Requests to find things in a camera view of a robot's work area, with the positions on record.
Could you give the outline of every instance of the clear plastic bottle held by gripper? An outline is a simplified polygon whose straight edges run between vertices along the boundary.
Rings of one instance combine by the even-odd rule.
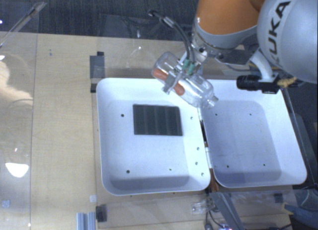
[[[218,98],[214,96],[213,86],[201,75],[188,75],[179,63],[178,58],[170,53],[164,53],[155,63],[152,75],[166,86],[167,79],[176,78],[178,81],[173,91],[197,108],[211,108]]]

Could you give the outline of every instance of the glass panel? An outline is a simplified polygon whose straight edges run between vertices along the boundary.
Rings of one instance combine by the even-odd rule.
[[[2,230],[30,228],[30,167],[38,16],[31,3],[0,3]]]

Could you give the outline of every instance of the orange object inside bottle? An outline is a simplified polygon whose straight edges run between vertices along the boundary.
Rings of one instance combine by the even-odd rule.
[[[199,0],[196,20],[210,34],[224,35],[257,24],[265,0]]]

